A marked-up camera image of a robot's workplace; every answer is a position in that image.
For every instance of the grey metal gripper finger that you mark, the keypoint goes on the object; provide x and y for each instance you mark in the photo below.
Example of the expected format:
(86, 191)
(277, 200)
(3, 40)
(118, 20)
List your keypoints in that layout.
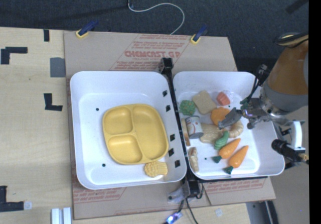
(229, 118)
(255, 123)

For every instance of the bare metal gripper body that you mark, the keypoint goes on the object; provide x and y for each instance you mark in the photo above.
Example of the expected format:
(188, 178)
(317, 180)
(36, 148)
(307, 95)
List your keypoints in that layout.
(265, 111)

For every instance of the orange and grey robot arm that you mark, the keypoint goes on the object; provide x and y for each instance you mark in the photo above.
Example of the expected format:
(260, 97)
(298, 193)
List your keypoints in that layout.
(288, 74)

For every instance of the orange pumpkin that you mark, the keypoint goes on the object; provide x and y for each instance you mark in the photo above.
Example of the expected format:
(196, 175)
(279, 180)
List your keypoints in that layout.
(218, 115)

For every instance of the tan croissant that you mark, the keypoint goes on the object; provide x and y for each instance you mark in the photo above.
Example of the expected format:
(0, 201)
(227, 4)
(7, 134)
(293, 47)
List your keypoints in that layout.
(237, 129)

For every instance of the orange and white shrimp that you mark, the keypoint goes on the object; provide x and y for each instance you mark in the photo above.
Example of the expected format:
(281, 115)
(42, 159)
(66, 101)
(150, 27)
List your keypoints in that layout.
(222, 98)

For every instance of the green pepper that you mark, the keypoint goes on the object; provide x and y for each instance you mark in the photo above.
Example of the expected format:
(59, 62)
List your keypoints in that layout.
(222, 140)

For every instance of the beige toy chicken piece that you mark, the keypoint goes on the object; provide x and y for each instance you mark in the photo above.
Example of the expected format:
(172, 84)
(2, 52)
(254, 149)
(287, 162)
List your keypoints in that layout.
(210, 133)

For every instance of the white plastic tray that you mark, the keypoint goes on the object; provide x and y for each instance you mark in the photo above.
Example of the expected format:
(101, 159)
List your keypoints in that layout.
(87, 130)
(263, 147)

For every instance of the tan bread slice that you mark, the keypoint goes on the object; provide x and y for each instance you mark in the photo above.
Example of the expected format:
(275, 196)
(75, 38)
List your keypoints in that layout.
(204, 102)

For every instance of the orange carrot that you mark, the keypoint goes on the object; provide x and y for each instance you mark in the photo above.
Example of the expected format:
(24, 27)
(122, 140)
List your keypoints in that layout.
(238, 159)
(229, 149)

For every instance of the small silver can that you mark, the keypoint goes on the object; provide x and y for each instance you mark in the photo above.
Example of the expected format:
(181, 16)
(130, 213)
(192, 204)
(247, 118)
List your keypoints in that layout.
(194, 126)

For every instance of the green broccoli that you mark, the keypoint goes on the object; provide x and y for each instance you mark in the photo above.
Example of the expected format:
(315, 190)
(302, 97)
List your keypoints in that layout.
(187, 107)

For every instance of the tan baguette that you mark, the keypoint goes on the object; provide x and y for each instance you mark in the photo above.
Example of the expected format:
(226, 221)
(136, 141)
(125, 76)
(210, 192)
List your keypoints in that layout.
(185, 132)

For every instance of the small brown and white pastry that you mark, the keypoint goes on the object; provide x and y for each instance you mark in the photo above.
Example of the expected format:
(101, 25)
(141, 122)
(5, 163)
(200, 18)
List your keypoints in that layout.
(192, 151)

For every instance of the thin black rod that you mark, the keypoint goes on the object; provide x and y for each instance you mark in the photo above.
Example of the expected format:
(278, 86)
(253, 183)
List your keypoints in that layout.
(175, 107)

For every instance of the beige toy bread roll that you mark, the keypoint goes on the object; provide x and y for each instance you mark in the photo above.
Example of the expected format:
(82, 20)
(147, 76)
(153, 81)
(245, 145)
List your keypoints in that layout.
(194, 163)

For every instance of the yellow corn cob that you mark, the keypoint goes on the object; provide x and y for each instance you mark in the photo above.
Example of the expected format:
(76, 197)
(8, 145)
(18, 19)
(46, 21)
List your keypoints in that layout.
(155, 169)

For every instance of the yellow divided plate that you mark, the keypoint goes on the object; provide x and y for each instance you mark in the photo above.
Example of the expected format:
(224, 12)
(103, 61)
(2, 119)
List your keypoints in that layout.
(135, 133)

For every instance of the brown cardboard board red print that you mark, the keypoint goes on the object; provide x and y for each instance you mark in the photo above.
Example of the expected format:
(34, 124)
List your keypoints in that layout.
(105, 49)

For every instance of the black cylinder on white bracket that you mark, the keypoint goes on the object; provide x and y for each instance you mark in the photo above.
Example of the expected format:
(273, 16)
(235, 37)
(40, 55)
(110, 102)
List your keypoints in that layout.
(286, 149)

